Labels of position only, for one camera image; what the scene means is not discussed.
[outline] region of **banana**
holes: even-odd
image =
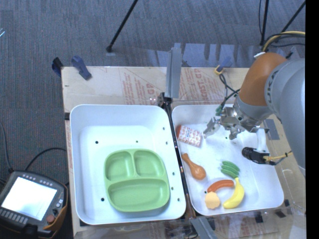
[[[236,186],[233,195],[224,202],[223,207],[225,209],[232,209],[239,206],[244,198],[245,190],[244,187],[239,183],[238,177],[235,178]]]

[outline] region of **white tray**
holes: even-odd
[[[158,106],[79,105],[70,113],[75,206],[90,225],[171,220],[186,209],[173,138],[166,112]],[[159,209],[126,213],[108,201],[104,161],[114,151],[145,148],[163,160],[170,198]]]
[[[172,111],[174,127],[181,124],[203,132],[209,120],[215,116],[217,107],[218,105],[177,106]],[[201,165],[207,174],[203,180],[194,179],[189,166],[183,160],[186,182],[194,209],[202,215],[211,216],[280,206],[284,200],[284,192],[274,166],[256,164],[241,154],[244,147],[257,148],[257,135],[244,131],[238,134],[236,139],[230,140],[229,133],[230,131],[221,126],[215,134],[206,139],[202,138],[200,147],[178,141],[181,155],[188,153],[189,158]],[[205,204],[207,188],[217,180],[231,179],[220,171],[223,160],[232,161],[240,168],[239,180],[245,189],[245,197],[237,208],[225,209],[222,203],[232,196],[234,189],[219,189],[217,195],[221,205],[216,209],[209,209]]]

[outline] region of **gray carpet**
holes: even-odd
[[[305,0],[269,0],[265,38],[280,33]],[[112,52],[106,52],[133,0],[0,0],[0,122],[9,159],[24,169],[41,151],[66,148],[61,78],[51,69],[74,55],[87,66],[167,66],[174,46],[183,66],[250,67],[261,51],[266,0],[139,0]],[[305,31],[306,7],[287,31]],[[271,51],[305,57],[304,39],[285,39]],[[29,168],[68,182],[66,153],[51,150]],[[8,177],[0,134],[0,178]],[[1,239],[21,238],[0,228]],[[70,210],[56,237],[73,238]]]

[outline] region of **control button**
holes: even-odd
[[[46,217],[46,221],[48,222],[49,225],[52,224],[55,221],[55,216],[50,214],[49,216]]]

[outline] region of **black pole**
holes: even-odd
[[[113,46],[113,44],[115,43],[116,39],[118,38],[118,36],[119,36],[119,34],[120,34],[122,28],[124,27],[126,21],[128,20],[130,14],[131,14],[131,12],[133,11],[133,9],[134,9],[134,7],[135,7],[135,5],[136,5],[137,2],[138,2],[138,0],[134,0],[134,2],[132,3],[132,5],[131,5],[131,7],[130,7],[128,13],[126,14],[125,18],[123,19],[123,21],[122,21],[122,23],[121,23],[119,29],[118,29],[117,32],[115,33],[115,35],[114,35],[114,37],[113,37],[111,43],[110,43],[109,46],[106,48],[106,51],[107,51],[107,52],[111,52],[111,51],[112,51],[112,46]]]
[[[303,2],[303,4],[299,7],[299,9],[296,11],[296,13],[294,14],[294,16],[289,20],[289,22],[287,23],[287,25],[284,27],[284,29],[282,30],[282,32],[285,32],[286,29],[289,27],[289,25],[291,24],[291,22],[294,21],[295,17],[297,17],[298,13],[304,8],[304,6],[306,5],[306,0]]]
[[[268,4],[269,4],[269,0],[266,0],[264,22],[263,22],[263,31],[262,31],[262,34],[261,34],[260,45],[263,45],[264,42],[265,42],[265,29],[266,29],[266,22],[267,22]]]

